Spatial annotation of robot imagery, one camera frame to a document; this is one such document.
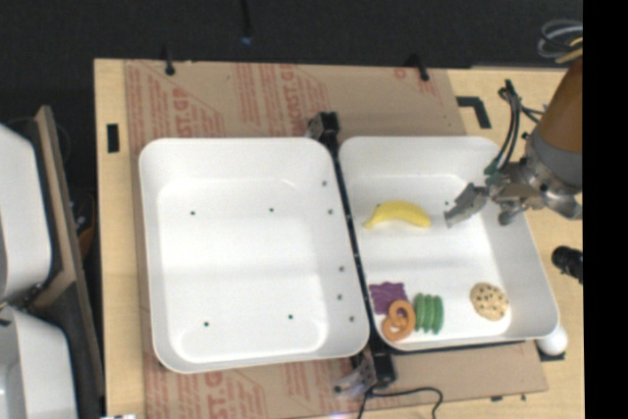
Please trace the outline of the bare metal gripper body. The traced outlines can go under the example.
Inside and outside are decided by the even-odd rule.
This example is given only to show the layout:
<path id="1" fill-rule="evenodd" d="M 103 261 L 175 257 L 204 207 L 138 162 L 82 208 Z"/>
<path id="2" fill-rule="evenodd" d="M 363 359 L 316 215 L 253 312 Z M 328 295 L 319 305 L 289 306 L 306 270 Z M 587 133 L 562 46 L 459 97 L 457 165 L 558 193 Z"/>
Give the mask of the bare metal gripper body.
<path id="1" fill-rule="evenodd" d="M 581 189 L 565 183 L 534 151 L 488 175 L 487 187 L 497 205 L 507 198 L 520 198 L 529 204 L 528 210 L 549 209 L 567 220 L 583 218 L 577 199 Z"/>

